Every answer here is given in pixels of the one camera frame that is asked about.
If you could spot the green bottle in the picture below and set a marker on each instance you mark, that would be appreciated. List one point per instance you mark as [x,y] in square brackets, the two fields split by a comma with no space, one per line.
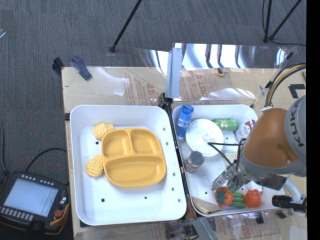
[226,124]

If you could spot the blue packet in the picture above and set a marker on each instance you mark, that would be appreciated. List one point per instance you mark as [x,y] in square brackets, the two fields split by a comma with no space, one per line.
[184,121]

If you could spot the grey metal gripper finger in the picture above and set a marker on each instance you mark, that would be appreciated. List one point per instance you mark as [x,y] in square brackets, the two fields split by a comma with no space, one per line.
[219,182]

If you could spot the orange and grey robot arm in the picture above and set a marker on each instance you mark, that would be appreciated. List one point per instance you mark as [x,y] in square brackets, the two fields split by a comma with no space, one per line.
[270,139]

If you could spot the white bowl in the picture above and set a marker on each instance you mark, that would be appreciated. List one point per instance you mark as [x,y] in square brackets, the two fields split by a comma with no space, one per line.
[202,134]

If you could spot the yellow divided plate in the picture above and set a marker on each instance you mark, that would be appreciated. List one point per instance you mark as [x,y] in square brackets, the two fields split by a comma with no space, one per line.
[135,166]

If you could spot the black cylinder on white bracket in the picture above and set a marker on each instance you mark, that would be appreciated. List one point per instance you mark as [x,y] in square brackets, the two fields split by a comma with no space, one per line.
[282,201]

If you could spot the brown cardboard board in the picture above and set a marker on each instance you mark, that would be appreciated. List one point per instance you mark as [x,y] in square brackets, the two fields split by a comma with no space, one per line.
[105,89]

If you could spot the white patterned carton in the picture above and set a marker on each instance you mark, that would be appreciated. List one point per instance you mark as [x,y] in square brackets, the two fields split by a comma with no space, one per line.
[242,131]

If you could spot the green pea pods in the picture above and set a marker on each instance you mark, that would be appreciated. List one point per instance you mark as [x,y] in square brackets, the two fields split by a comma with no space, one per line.
[238,202]

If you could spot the orange bell pepper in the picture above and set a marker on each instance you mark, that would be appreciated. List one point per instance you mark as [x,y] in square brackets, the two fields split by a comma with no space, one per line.
[252,198]

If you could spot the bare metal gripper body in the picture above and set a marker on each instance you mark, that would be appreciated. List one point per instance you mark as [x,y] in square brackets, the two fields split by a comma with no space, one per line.
[241,176]

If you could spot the tan bread slice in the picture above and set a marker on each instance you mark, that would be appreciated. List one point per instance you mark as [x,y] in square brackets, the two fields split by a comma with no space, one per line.
[206,206]

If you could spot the small patterned packet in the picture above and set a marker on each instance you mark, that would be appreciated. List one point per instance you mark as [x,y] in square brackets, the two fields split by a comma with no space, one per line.
[230,156]

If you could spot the yellow corn piece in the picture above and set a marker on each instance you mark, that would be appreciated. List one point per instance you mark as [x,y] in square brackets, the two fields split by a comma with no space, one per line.
[101,130]
[94,166]

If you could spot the black block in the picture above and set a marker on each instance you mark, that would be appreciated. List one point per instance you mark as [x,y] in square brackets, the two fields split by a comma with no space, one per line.
[165,101]

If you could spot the white plastic tray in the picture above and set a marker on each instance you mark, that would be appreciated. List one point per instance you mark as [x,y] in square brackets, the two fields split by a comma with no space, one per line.
[205,181]
[125,206]

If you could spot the thin black rod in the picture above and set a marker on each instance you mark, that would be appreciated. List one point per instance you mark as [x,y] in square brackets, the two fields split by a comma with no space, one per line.
[178,156]

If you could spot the red and white can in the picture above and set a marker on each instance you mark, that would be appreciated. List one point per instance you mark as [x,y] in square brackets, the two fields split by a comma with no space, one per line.
[193,162]

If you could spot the red tomato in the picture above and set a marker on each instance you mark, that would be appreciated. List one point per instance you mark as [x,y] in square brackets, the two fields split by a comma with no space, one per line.
[223,196]

